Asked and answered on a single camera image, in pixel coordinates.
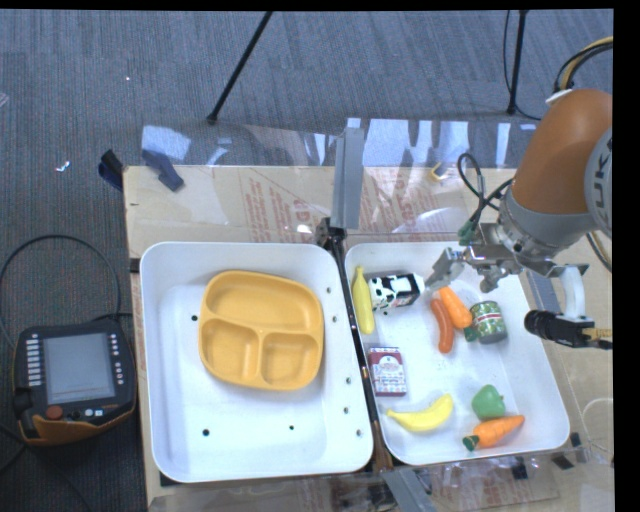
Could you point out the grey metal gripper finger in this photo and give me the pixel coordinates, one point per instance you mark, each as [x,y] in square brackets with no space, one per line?
[446,267]
[491,281]

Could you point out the cow print milk carton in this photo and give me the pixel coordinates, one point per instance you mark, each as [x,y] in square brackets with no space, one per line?
[397,291]

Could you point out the yellow banana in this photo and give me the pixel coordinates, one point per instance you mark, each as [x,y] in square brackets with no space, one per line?
[425,417]
[363,305]

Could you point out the orange divided plate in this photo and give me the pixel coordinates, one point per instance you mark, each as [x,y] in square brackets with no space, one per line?
[260,330]

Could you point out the brown cardboard board red print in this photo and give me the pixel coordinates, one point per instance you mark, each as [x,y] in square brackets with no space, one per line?
[200,205]

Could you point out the green labelled can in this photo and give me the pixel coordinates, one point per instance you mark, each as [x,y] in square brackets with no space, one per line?
[490,322]

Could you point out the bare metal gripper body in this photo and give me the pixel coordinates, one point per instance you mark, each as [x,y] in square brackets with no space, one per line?
[502,252]

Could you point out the orange carrot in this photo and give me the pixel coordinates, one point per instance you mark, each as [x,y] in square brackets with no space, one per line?
[456,307]
[495,431]

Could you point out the green bell pepper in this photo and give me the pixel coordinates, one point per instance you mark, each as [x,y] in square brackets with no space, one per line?
[487,402]

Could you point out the orange sausage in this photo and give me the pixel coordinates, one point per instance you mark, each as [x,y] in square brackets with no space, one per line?
[443,327]

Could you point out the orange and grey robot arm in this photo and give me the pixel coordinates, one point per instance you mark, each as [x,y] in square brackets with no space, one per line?
[555,155]

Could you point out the red and white packet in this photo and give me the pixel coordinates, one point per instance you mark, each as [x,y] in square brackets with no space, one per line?
[387,371]

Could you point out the black cylinder on white bracket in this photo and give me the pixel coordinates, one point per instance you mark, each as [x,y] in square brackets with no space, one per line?
[557,326]

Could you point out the white plastic tray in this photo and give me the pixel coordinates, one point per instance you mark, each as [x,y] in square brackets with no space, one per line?
[450,370]
[240,435]

